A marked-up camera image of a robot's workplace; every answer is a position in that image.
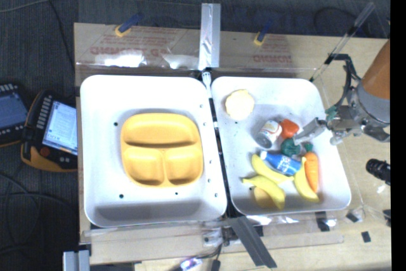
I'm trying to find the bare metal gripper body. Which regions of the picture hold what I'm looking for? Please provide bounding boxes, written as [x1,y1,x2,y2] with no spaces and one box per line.
[325,103,391,143]

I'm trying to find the orange-red rounded toy food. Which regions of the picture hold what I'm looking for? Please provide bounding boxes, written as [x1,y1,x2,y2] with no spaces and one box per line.
[280,118,300,140]

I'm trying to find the green broccoli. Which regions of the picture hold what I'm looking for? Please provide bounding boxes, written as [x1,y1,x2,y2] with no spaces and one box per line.
[280,138,302,157]

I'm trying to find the orange carrot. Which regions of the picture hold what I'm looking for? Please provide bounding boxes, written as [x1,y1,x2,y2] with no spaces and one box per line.
[303,143,320,194]

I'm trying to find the white plastic tray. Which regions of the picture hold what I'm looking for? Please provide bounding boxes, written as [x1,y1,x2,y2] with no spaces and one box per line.
[79,74,228,228]
[210,76,353,217]

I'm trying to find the small white and orange can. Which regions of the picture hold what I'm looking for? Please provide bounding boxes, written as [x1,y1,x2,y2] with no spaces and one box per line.
[256,119,283,149]

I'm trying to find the blue bottle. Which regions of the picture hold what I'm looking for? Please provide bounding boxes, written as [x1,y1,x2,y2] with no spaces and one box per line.
[259,150,303,177]

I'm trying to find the pale yellow biscuit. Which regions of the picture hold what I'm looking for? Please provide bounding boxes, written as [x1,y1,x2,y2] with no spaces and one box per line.
[225,89,256,121]

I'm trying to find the brown cardboard board red print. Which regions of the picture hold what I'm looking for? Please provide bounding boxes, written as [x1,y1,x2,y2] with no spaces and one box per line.
[73,22,391,265]

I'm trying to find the yellow-orange round toy food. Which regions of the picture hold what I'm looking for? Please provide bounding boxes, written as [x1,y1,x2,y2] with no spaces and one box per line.
[253,187,277,210]

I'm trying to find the yellow divided plate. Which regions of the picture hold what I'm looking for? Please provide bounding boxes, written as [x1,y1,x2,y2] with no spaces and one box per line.
[120,112,204,187]

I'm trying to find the black cylinder on white bracket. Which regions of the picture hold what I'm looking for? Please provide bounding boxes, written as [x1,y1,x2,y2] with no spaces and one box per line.
[365,157,391,187]

